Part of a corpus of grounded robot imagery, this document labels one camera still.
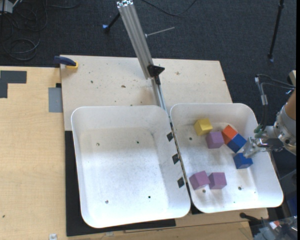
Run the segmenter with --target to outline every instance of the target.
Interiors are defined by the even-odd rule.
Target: robotic hand
[[[259,85],[259,78],[256,77],[255,81]],[[260,90],[262,104],[266,108],[268,105],[267,98],[263,89],[260,88]],[[281,151],[283,148],[297,155],[296,88],[294,88],[286,104],[277,113],[274,125],[263,125],[263,123],[264,121],[254,130],[256,133],[254,138],[249,137],[242,148],[242,153],[246,158],[253,157],[260,151]]]

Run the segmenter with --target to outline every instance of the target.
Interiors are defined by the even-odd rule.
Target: black clamp
[[[157,85],[161,85],[159,75],[165,70],[165,68],[162,66],[155,66],[155,65],[149,65],[147,68],[148,68],[149,75],[154,78],[155,83]]]

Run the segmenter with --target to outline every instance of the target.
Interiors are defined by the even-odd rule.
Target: yellow cube
[[[194,129],[198,136],[202,136],[204,134],[208,134],[213,129],[213,127],[210,123],[209,118],[203,118],[195,122]]]

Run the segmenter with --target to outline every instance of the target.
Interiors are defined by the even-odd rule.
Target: tripod leg
[[[271,47],[270,47],[270,52],[268,54],[268,58],[271,62],[274,62],[274,57],[273,57],[272,53],[273,53],[274,47],[275,47],[275,42],[276,42],[276,37],[277,37],[277,32],[278,32],[278,27],[279,27],[279,21],[280,21],[280,17],[281,17],[281,11],[284,8],[284,1],[285,0],[280,0],[279,8],[278,8],[278,14],[276,16],[274,33],[273,33],[273,37],[272,37],[272,43],[271,43]]]
[[[114,19],[111,21],[109,25],[103,25],[102,27],[104,28],[105,33],[109,33],[110,28],[112,27],[113,24],[119,19],[120,17],[120,12],[114,17]]]

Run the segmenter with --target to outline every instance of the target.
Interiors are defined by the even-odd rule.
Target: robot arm
[[[260,135],[249,137],[243,147],[243,155],[252,157],[260,151],[280,151],[283,148],[297,155],[296,140],[296,88],[277,113],[273,126],[266,126]]]

